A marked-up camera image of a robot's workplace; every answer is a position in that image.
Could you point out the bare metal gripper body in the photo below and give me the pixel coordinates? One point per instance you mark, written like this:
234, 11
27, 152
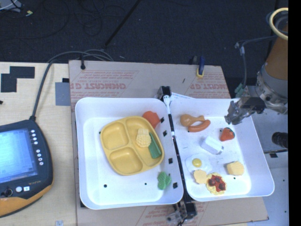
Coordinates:
252, 101

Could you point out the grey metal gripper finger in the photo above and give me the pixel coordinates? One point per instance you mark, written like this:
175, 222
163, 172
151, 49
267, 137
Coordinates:
240, 117
229, 115

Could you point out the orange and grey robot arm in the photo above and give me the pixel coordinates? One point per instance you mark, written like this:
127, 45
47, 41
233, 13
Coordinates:
277, 55

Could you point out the red toy strawberry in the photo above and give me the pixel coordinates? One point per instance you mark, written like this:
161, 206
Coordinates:
227, 135

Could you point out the orange toy sausage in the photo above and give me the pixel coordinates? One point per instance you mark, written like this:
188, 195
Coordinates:
200, 126

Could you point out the white toy carton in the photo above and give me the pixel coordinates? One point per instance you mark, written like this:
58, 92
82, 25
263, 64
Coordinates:
211, 145

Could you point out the brown toy chicken drumstick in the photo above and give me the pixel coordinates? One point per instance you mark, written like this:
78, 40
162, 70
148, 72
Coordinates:
188, 119

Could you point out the white printed paper slip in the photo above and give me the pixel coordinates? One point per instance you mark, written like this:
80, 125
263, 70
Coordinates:
182, 96

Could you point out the yellow toy bread piece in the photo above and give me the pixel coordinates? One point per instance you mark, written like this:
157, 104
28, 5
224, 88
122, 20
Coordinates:
235, 168

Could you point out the white and yellow fried egg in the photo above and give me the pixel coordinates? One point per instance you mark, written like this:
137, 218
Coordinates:
197, 163

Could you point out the thin black and white rod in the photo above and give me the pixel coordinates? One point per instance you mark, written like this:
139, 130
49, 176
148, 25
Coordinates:
175, 140

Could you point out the yellow round toy biscuit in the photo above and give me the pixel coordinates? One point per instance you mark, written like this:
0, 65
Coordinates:
200, 176

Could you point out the yellow pasta with red meatballs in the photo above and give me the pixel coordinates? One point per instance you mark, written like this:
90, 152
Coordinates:
216, 183

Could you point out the white plastic tray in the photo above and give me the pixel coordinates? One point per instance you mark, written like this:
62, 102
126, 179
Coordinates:
247, 187
122, 192

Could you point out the orange toy vegetable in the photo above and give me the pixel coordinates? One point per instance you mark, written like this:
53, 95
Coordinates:
151, 118

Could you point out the green toy vegetable stick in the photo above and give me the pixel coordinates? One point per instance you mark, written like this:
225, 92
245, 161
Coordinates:
155, 148

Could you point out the yellow toy corn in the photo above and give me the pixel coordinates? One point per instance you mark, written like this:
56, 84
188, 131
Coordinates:
143, 138

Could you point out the green toy lettuce leaf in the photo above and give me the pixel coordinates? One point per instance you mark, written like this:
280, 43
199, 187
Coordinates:
163, 180

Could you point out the brown cardboard board, red print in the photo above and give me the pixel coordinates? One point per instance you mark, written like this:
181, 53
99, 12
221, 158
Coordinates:
141, 83

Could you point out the yellow divided plate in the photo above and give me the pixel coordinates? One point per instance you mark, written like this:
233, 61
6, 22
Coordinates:
117, 138

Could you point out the black cylinder on white bracket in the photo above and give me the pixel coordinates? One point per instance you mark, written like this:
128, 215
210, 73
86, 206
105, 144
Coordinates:
280, 139

